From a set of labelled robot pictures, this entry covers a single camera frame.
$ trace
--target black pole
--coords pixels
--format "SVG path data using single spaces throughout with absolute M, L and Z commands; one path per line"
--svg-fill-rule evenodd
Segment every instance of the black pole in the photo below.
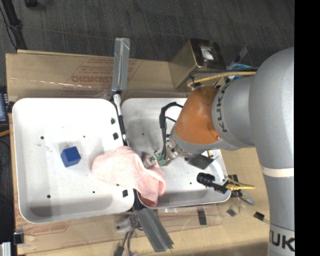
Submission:
M 18 19 L 15 7 L 11 0 L 1 0 L 5 14 L 9 21 L 9 28 L 13 33 L 15 44 L 18 49 L 27 50 L 24 35 L 22 34 L 22 22 Z

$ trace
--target white stripe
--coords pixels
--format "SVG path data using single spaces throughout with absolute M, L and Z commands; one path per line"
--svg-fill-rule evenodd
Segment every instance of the white stripe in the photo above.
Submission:
M 286 168 L 286 169 L 271 169 L 271 168 L 267 168 L 264 167 L 262 165 L 261 169 L 262 169 L 262 173 L 264 175 L 270 176 L 270 177 L 277 177 L 277 178 L 281 178 L 281 177 L 294 177 L 295 176 L 295 168 Z

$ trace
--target pink cloth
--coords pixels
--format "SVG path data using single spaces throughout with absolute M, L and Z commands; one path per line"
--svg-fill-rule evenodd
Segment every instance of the pink cloth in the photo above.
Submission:
M 157 205 L 158 197 L 166 189 L 165 174 L 158 162 L 145 168 L 141 158 L 128 146 L 98 155 L 91 172 L 100 180 L 136 189 L 151 207 Z

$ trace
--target black hole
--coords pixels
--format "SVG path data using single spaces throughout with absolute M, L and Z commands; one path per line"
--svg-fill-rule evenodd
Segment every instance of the black hole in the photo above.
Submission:
M 122 191 L 122 196 L 125 198 L 128 195 L 128 190 Z
M 118 133 L 115 132 L 115 133 L 113 134 L 113 139 L 116 140 L 116 139 L 118 139 L 118 138 L 119 138 L 119 135 L 118 135 Z

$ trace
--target blue block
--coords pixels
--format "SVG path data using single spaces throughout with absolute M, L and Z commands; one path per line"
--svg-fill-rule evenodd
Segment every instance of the blue block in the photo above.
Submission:
M 65 167 L 74 166 L 80 162 L 81 156 L 76 146 L 66 148 L 61 153 L 61 159 Z

